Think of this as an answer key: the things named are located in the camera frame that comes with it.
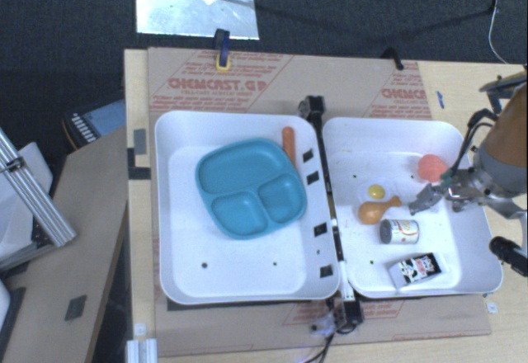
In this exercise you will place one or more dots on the pink round toy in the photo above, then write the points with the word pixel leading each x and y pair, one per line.
pixel 431 167

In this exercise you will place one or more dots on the white small can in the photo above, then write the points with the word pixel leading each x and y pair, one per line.
pixel 402 231

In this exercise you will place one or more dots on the white and yellow fried egg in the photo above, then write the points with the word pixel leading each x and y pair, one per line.
pixel 376 191

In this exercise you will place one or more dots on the white plastic tray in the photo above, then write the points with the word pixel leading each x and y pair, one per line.
pixel 247 266
pixel 453 237

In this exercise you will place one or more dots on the orange toy chicken drumstick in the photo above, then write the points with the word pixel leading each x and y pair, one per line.
pixel 371 211

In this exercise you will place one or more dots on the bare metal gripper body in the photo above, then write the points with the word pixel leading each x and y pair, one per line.
pixel 468 188

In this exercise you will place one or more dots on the black and white carton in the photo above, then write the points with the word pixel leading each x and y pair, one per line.
pixel 416 269

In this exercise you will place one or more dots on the brown cardboard board red print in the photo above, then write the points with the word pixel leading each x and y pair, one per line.
pixel 264 81

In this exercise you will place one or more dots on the thin black and white rod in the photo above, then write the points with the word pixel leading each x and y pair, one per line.
pixel 328 192

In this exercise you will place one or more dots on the orange toy sausage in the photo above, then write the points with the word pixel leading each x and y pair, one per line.
pixel 288 142

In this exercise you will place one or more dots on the black cylinder on white bracket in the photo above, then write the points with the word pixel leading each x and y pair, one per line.
pixel 508 251

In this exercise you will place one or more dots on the blue divided plate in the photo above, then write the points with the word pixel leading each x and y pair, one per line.
pixel 247 184

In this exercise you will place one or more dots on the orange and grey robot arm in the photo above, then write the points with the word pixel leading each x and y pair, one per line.
pixel 509 134

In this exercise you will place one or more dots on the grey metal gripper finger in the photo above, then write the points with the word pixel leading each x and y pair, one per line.
pixel 420 206
pixel 433 189

